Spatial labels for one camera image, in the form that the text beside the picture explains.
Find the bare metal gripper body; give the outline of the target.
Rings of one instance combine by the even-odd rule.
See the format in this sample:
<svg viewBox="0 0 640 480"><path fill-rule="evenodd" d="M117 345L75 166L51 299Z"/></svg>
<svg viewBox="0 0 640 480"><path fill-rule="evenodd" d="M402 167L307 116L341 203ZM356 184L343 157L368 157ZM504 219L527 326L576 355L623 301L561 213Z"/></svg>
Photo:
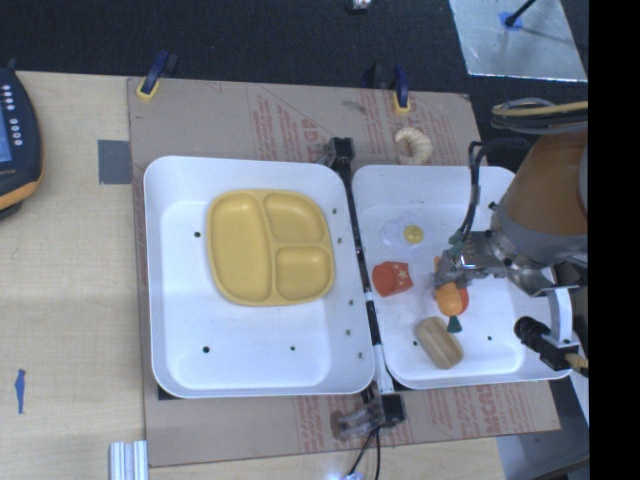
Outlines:
<svg viewBox="0 0 640 480"><path fill-rule="evenodd" d="M508 279L531 297L556 289L550 267L524 255L502 231L472 231L451 254L451 271L455 266L473 268L474 280Z"/></svg>

